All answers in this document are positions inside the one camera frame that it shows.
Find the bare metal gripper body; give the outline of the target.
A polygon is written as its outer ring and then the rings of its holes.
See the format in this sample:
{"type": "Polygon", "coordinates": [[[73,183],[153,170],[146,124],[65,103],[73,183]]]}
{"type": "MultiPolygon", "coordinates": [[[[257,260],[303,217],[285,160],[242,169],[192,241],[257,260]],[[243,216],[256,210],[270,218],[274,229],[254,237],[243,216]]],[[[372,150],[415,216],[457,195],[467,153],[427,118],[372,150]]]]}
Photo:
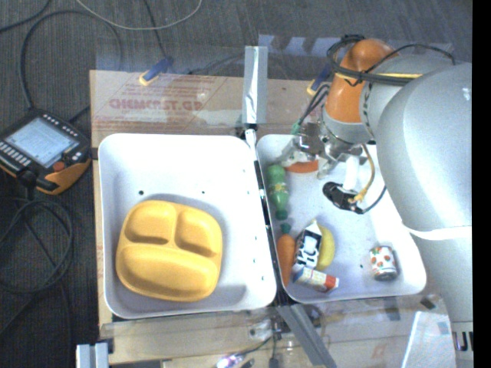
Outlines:
{"type": "Polygon", "coordinates": [[[337,164],[364,152],[361,144],[346,142],[316,123],[302,126],[293,143],[295,158],[301,162],[323,159],[329,164],[337,164]]]}

